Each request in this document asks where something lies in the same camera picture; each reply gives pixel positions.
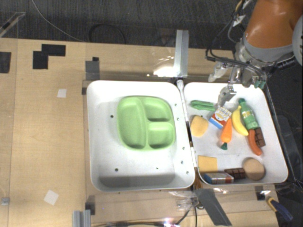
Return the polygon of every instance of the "orange carrot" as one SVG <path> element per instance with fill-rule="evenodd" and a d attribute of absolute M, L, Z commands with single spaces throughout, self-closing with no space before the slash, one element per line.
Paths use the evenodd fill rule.
<path fill-rule="evenodd" d="M 255 153 L 257 156 L 262 155 L 263 151 L 257 146 L 256 140 L 255 140 L 256 132 L 255 130 L 251 129 L 248 130 L 248 143 L 250 145 L 250 149 L 253 153 Z"/>
<path fill-rule="evenodd" d="M 222 130 L 221 140 L 223 142 L 221 149 L 227 149 L 227 143 L 229 143 L 232 140 L 232 119 L 231 118 L 229 118 L 227 120 L 227 122 Z"/>

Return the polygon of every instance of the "green divided plate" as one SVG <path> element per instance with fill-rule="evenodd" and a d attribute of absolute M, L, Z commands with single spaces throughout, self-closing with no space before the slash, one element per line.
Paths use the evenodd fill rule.
<path fill-rule="evenodd" d="M 157 97 L 128 96 L 121 99 L 117 125 L 121 142 L 131 149 L 166 148 L 176 139 L 171 108 Z"/>

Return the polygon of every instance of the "yellow banana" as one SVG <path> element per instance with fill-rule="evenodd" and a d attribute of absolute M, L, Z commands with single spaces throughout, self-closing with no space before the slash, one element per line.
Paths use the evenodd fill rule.
<path fill-rule="evenodd" d="M 239 105 L 238 108 L 235 111 L 233 111 L 233 113 L 232 113 L 232 125 L 239 134 L 244 135 L 244 136 L 248 136 L 248 131 L 241 122 L 240 109 L 241 109 L 241 106 Z"/>

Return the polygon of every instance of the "wooden surface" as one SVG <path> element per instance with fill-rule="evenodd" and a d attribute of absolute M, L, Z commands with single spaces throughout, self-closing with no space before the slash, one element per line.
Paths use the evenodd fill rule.
<path fill-rule="evenodd" d="M 173 64 L 171 56 L 174 49 L 38 40 L 9 41 L 15 46 L 6 47 L 6 50 L 17 54 L 17 73 L 14 74 L 13 69 L 9 74 L 0 74 L 1 119 L 7 115 L 14 116 L 10 124 L 10 132 L 13 130 L 12 152 L 6 151 L 8 148 L 0 144 L 0 184 L 8 186 L 5 194 L 10 197 L 8 208 L 0 206 L 0 226 L 70 227 L 72 212 L 84 210 L 85 202 L 90 197 L 87 192 L 95 196 L 103 208 L 103 216 L 108 220 L 179 219 L 184 212 L 177 211 L 176 200 L 169 192 L 151 191 L 142 195 L 86 190 L 90 182 L 87 182 L 85 173 L 87 162 L 81 95 L 85 61 L 91 61 L 93 56 L 99 57 L 102 71 L 117 74 L 136 70 L 151 74 L 163 63 Z M 4 51 L 3 43 L 8 42 L 3 39 L 0 42 L 0 51 Z M 40 51 L 41 44 L 64 44 L 66 56 L 50 56 L 48 70 L 33 70 L 33 51 Z M 189 50 L 189 73 L 202 75 L 213 71 L 214 64 L 206 61 L 204 55 L 204 50 Z M 66 98 L 57 97 L 59 89 L 67 90 Z M 6 104 L 6 101 L 11 103 L 13 99 L 14 105 Z M 1 130 L 6 129 L 2 120 L 0 127 Z M 4 142 L 6 135 L 1 133 L 0 137 Z M 11 162 L 6 161 L 10 155 Z M 274 187 L 270 185 L 266 188 L 276 198 Z M 48 190 L 59 195 L 54 205 L 44 201 Z M 230 194 L 219 194 L 218 200 L 233 226 L 277 226 L 275 213 L 264 201 L 256 200 L 253 186 L 229 186 L 227 192 Z M 199 210 L 198 214 L 203 226 L 213 226 L 205 210 Z M 97 216 L 92 219 L 94 223 L 101 222 Z M 191 211 L 182 226 L 194 226 L 194 219 Z"/>

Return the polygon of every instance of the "brown chocolate bar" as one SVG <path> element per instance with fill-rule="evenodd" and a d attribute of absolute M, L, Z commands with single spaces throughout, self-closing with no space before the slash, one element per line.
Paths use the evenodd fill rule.
<path fill-rule="evenodd" d="M 258 147 L 265 146 L 265 140 L 263 137 L 262 129 L 261 128 L 256 128 L 255 129 L 255 141 Z"/>
<path fill-rule="evenodd" d="M 243 168 L 233 168 L 233 169 L 225 169 L 224 172 L 233 176 L 234 179 L 243 179 L 246 178 L 245 171 Z"/>

